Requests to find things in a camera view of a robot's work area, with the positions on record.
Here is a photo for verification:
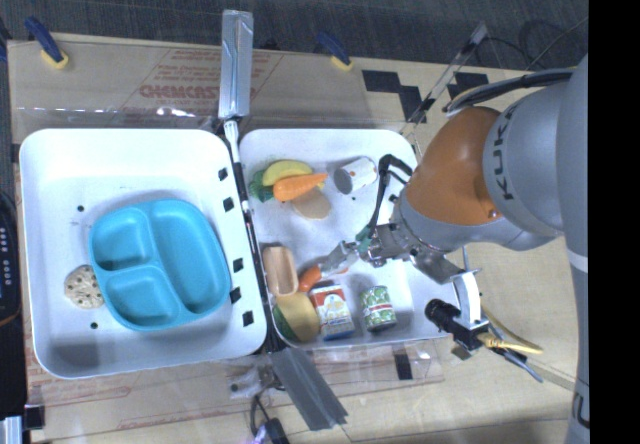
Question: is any black block with thin wires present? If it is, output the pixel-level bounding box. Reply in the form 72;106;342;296
263;417;290;444

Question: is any small orange sausage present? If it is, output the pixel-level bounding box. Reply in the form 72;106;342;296
297;263;351;294

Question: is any beige bread slice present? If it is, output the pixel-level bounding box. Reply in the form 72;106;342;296
290;188;333;221

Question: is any thin black and white rod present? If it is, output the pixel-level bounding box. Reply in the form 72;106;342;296
222;118;277;354

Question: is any red and white carton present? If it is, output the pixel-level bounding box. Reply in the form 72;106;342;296
308;281;358;342

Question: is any white can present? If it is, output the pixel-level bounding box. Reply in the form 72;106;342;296
332;155;379;196

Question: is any white plastic tray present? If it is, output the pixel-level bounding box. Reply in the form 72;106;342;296
238;128;454;351
18;127;268;380

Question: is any yellow banana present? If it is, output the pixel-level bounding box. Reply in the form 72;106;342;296
261;159;314;187

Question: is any black cylinder on white bracket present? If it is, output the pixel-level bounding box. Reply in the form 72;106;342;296
424;268;491;352

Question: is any tan bread loaf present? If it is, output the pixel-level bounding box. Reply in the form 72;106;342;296
260;243;300;297

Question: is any blue divided plate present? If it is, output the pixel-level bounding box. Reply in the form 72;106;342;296
88;197;233;333

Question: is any yellow and green melon slice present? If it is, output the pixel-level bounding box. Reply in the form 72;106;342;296
271;291;322;344

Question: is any green broccoli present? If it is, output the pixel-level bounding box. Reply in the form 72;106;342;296
249;168;276;204

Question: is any green can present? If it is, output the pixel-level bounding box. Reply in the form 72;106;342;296
359;284;399;333

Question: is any orange carrot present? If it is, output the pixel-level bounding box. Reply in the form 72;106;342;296
272;172;329;204

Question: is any brown cardboard board red print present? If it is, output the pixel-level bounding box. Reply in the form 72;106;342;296
6;31;577;444

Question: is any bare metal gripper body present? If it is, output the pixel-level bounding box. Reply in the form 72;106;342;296
356;223;420;268

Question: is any beige dotted biscuit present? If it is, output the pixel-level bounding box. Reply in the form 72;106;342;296
63;264;106;310

